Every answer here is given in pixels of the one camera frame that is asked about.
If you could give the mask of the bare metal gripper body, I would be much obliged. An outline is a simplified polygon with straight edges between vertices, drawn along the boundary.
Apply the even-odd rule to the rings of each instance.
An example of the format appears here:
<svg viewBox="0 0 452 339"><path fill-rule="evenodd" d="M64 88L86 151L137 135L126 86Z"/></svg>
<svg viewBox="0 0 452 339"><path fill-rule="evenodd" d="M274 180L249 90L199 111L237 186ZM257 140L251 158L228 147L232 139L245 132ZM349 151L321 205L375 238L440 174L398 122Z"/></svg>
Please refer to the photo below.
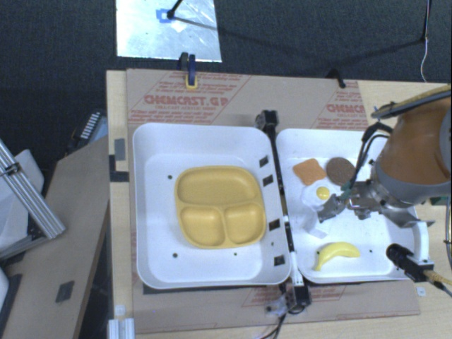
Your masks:
<svg viewBox="0 0 452 339"><path fill-rule="evenodd" d="M398 201L395 197L370 179L365 182L355 182L340 196L345 201L345 207L354 212L356 206L368 206L372 215L382 215L398 227L412 227L420 221L413 205Z"/></svg>

